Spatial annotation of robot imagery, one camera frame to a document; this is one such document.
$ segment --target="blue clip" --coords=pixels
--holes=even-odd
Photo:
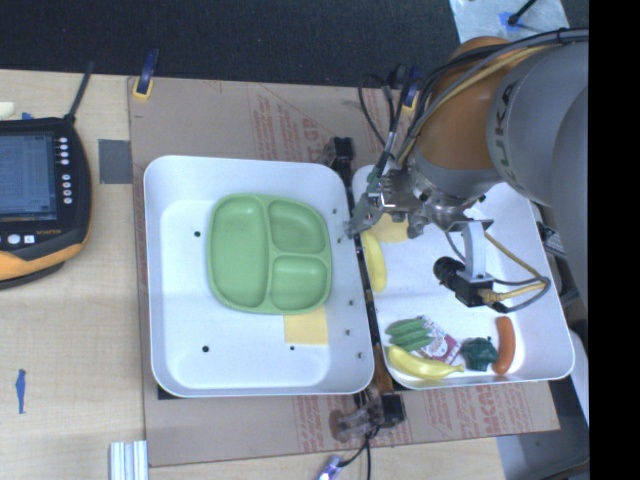
[[[158,55],[160,50],[158,48],[149,48],[147,52],[147,58],[142,66],[142,73],[139,77],[136,77],[136,81],[133,84],[133,95],[142,100],[148,100],[151,96],[151,89],[153,88],[153,72],[156,69],[158,62]]]
[[[411,70],[409,71],[409,79],[420,78],[421,76],[422,76],[422,72],[420,71],[420,68],[415,64],[411,66]],[[415,104],[417,91],[418,91],[418,82],[414,82],[409,87],[409,90],[407,91],[407,97],[402,102],[402,105],[405,108],[409,108],[409,109],[413,108],[413,105]]]
[[[511,12],[503,12],[498,14],[498,18],[500,19],[500,24],[507,29],[507,32],[517,32],[522,29],[522,21],[518,18],[518,21],[513,25],[509,24],[509,18],[513,15]]]

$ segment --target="green vegetable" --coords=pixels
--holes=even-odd
[[[409,320],[398,320],[387,327],[387,334],[391,336],[399,336],[412,331],[424,329],[424,320],[422,318],[411,318]]]
[[[434,338],[429,336],[430,331],[423,324],[422,318],[398,320],[387,327],[387,334],[391,336],[389,341],[407,352],[426,347]]]
[[[465,341],[460,353],[470,370],[486,372],[489,364],[498,360],[498,351],[487,338],[472,338]]]

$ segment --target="banana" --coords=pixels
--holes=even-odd
[[[360,240],[364,249],[365,263],[369,273],[371,289],[374,292],[381,292],[387,286],[387,267],[384,264],[384,256],[380,243],[371,231],[360,233]]]
[[[441,380],[453,372],[464,371],[461,364],[452,366],[435,359],[418,357],[398,345],[391,345],[387,349],[387,359],[396,370],[424,380]]]

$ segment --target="green divided plate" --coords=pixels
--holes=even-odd
[[[235,194],[215,205],[207,237],[209,284],[227,306],[298,314],[331,289],[331,247],[324,218],[306,203]]]

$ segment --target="toy sausage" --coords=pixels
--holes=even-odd
[[[516,354],[516,333],[513,329],[513,322],[508,316],[498,317],[496,325],[500,343],[498,345],[498,360],[491,365],[491,368],[498,375],[504,375],[511,367]]]

